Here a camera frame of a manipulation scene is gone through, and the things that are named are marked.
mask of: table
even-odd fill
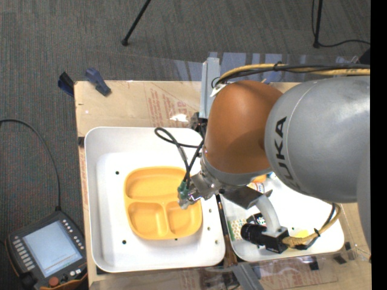
[[[90,82],[74,84],[78,136],[82,139],[97,126],[185,127],[199,110],[201,82],[106,81],[112,94],[104,97]],[[271,83],[281,91],[296,83]],[[101,274],[93,261],[90,244],[88,188],[85,150],[79,141],[85,224],[88,283],[90,289],[224,289],[224,280],[232,279],[229,269],[195,268]],[[371,289],[369,249],[360,225],[357,204],[342,205],[340,217],[346,244],[335,254],[307,259],[291,258],[248,263],[261,275],[262,289]]]

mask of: gray carpet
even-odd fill
[[[313,0],[0,0],[0,119],[32,125],[57,167],[62,209],[83,228],[74,99],[58,88],[65,71],[85,80],[177,80],[171,61],[201,63],[209,52],[360,57],[364,42],[315,48]],[[318,0],[314,3],[316,29]],[[370,42],[371,0],[324,0],[319,42]],[[198,75],[185,79],[200,80]],[[0,239],[51,213],[52,164],[31,129],[0,125]],[[0,246],[0,289],[21,289]]]

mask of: white tray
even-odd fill
[[[198,145],[201,141],[201,136],[192,129],[166,130],[181,143]],[[191,160],[195,149],[184,150]],[[154,128],[94,128],[85,137],[85,157],[91,249],[99,268],[106,272],[148,271],[212,266],[222,261],[226,248],[215,197],[201,200],[203,222],[190,236],[145,240],[131,230],[123,198],[127,174],[152,166],[185,169],[176,146],[157,137]],[[199,170],[197,160],[191,175]]]
[[[295,236],[303,230],[308,231],[306,235],[311,234],[314,228],[319,230],[331,212],[330,204],[292,190],[275,175],[272,178],[267,178],[264,182],[264,191],[269,190],[273,190],[269,200],[275,209],[279,223],[281,226],[287,227],[290,236]],[[221,199],[227,221],[247,219],[251,215],[259,213],[256,207],[245,210],[223,196]],[[231,245],[235,254],[241,259],[257,262],[333,253],[343,247],[344,233],[339,220],[337,220],[307,250],[288,248],[280,254],[266,250],[263,246],[258,248],[257,245],[243,239],[232,240]]]

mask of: tripod leg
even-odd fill
[[[320,34],[320,22],[321,22],[321,11],[322,11],[323,0],[319,0],[319,9],[317,11],[317,25],[316,25],[316,34],[314,35],[313,47],[319,48],[319,34]]]
[[[145,1],[144,6],[141,8],[139,14],[137,15],[137,18],[135,19],[134,23],[132,24],[132,27],[129,29],[129,32],[127,33],[127,35],[121,41],[121,44],[123,46],[127,46],[129,44],[128,43],[128,39],[131,36],[132,32],[134,31],[134,28],[137,26],[138,22],[140,21],[141,17],[143,16],[143,13],[145,12],[145,10],[148,7],[150,2],[151,2],[151,0],[146,0]]]

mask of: yellow divided plate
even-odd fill
[[[129,173],[124,183],[126,215],[133,232],[144,239],[177,239],[201,226],[200,201],[183,210],[177,188],[186,171],[179,167],[144,167]]]

